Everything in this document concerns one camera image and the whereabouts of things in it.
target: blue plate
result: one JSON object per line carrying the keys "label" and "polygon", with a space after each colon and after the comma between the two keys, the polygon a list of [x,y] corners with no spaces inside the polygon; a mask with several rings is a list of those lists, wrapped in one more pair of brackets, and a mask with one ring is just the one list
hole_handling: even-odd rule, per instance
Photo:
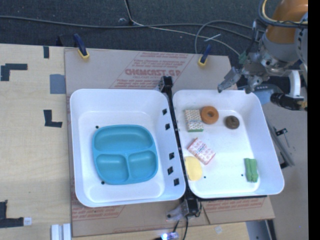
{"label": "blue plate", "polygon": [[151,133],[134,124],[105,126],[92,138],[93,160],[107,184],[145,182],[158,171],[158,155]]}

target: cardboard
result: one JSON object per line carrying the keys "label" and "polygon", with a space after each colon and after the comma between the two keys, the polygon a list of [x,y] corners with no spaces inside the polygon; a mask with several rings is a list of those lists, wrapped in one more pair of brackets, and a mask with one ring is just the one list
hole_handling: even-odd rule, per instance
{"label": "cardboard", "polygon": [[[206,65],[200,67],[199,54],[101,49],[89,49],[88,52],[90,57],[83,59],[76,48],[66,48],[64,51],[72,235],[80,237],[173,229],[176,222],[168,221],[166,212],[176,208],[179,200],[99,208],[86,207],[77,200],[70,96],[79,89],[157,89],[162,76],[172,76],[173,93],[182,89],[216,89],[231,68],[229,59],[210,55]],[[202,206],[200,216],[189,220],[190,227],[274,218],[268,197],[203,201]]]}

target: hole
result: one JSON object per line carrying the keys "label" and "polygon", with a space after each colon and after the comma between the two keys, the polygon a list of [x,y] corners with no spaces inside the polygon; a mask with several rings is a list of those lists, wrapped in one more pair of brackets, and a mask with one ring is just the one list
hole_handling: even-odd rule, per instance
{"label": "hole", "polygon": [[168,175],[172,174],[174,172],[174,168],[171,166],[169,169],[168,169]]}
{"label": "hole", "polygon": [[176,185],[179,185],[179,179],[178,178],[175,178],[174,181],[173,181],[173,184],[176,186]]}

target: yellow sponge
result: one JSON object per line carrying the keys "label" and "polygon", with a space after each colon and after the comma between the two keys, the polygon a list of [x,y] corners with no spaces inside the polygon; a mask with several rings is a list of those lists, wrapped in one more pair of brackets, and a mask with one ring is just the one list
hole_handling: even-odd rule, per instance
{"label": "yellow sponge", "polygon": [[190,181],[198,181],[202,177],[202,167],[197,158],[194,156],[186,156],[184,158],[186,174]]}

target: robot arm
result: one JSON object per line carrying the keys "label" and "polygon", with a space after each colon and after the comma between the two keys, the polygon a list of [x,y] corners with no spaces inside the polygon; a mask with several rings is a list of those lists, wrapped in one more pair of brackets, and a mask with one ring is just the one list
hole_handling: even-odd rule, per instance
{"label": "robot arm", "polygon": [[[261,0],[259,5],[259,16],[267,28],[259,41],[258,51],[246,50],[240,59],[242,68],[233,67],[218,85],[218,91],[229,88],[241,76],[247,79],[246,93],[254,92],[270,76],[289,77],[290,93],[274,93],[271,101],[290,110],[304,109],[306,103],[300,96],[300,70],[290,69],[290,66],[301,62],[305,69],[308,68],[308,0],[282,0],[272,18],[265,14],[266,2]],[[253,23],[253,31],[255,29],[256,22]]]}

